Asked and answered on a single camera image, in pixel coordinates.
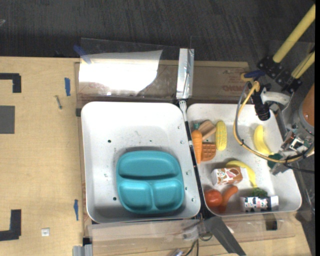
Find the waffle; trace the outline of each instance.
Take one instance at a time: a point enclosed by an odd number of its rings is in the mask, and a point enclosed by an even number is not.
[[[216,153],[216,144],[208,142],[202,143],[201,161],[205,162],[212,160],[216,156]]]

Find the yellow pole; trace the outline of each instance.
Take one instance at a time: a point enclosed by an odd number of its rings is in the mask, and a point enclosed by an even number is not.
[[[306,70],[310,68],[313,63],[315,63],[315,59],[316,51],[309,53],[308,56],[305,57],[305,59],[301,61],[298,66],[296,66],[294,71],[292,71],[291,76],[295,79],[299,79],[304,72],[306,72]]]
[[[275,63],[280,63],[283,60],[283,58],[287,55],[287,53],[291,50],[291,48],[295,45],[295,43],[299,40],[303,33],[310,27],[315,19],[316,4],[313,4],[310,10],[306,13],[306,15],[302,18],[299,24],[295,27],[289,37],[285,40],[285,42],[273,56],[272,59]]]

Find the screw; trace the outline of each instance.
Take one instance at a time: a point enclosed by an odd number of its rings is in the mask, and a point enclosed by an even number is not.
[[[61,104],[60,104],[60,100],[59,100],[58,96],[56,95],[56,96],[54,96],[54,97],[55,97],[55,99],[56,99],[56,102],[58,103],[59,109],[62,110],[62,106],[61,106]]]

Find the gray square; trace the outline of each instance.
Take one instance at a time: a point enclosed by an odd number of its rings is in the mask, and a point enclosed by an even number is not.
[[[15,133],[15,106],[0,106],[0,134]]]

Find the white tray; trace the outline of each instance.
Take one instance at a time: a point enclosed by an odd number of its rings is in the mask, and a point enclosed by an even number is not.
[[[170,103],[90,102],[81,111],[86,204],[98,223],[188,219],[201,202],[182,112]],[[141,215],[120,203],[116,184],[119,157],[129,151],[159,150],[180,163],[185,195],[173,213]]]
[[[269,196],[279,197],[278,212],[293,212],[298,210],[302,204],[302,197],[293,171],[290,169],[276,176],[272,175],[266,160],[250,153],[237,143],[233,135],[236,110],[236,104],[204,103],[193,104],[187,109],[187,119],[191,131],[193,130],[193,123],[200,123],[205,120],[210,120],[214,124],[222,120],[227,126],[227,148],[224,151],[217,150],[213,160],[198,164],[202,190],[214,188],[223,192],[226,187],[213,186],[210,174],[213,169],[223,168],[231,160],[239,160],[249,165],[255,171],[256,183],[259,188],[267,191]],[[255,128],[260,124],[263,125],[264,140],[267,146],[272,152],[277,153],[283,140],[275,116],[271,113],[269,120],[260,121],[256,116],[254,105],[246,105],[238,120],[238,131],[245,143],[254,150],[253,135]],[[215,135],[208,138],[208,141],[215,142]],[[213,214],[219,216],[247,214],[241,212],[239,197],[248,196],[248,193],[252,190],[252,186],[249,181],[242,181],[236,184],[236,186],[238,186],[239,192],[230,198],[225,213],[218,213],[208,209]]]

